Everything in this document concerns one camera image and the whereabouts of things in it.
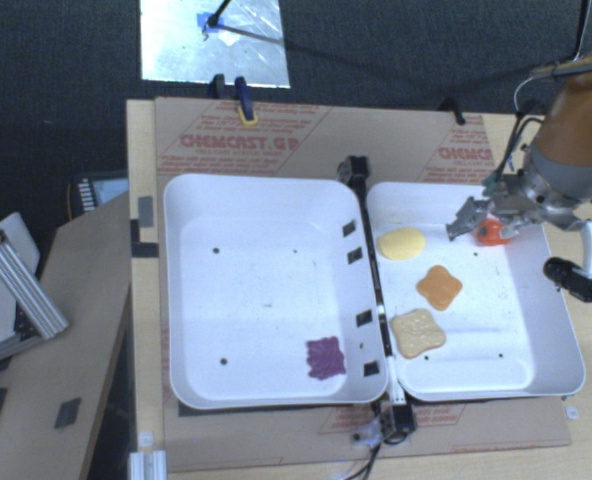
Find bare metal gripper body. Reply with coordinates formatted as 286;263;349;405
486;169;586;230

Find red toy tomato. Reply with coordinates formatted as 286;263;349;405
476;217;517;247

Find yellow round biscuit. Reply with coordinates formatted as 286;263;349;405
376;226;427;262

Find orange wavy biscuit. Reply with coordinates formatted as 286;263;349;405
415;264;464;313

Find thin black and white rod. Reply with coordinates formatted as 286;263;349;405
354;181;397;405

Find white plastic tray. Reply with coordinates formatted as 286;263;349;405
365;181;587;403
163;172;390;411

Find beige wavy biscuit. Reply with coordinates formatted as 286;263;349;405
389;308;448;360

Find brown cardboard board red print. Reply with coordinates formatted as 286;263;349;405
153;96;573;474

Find purple toy grapes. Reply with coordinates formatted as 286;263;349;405
305;336;348;381

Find black cylinder on white bracket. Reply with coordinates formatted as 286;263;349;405
542;220;592;304

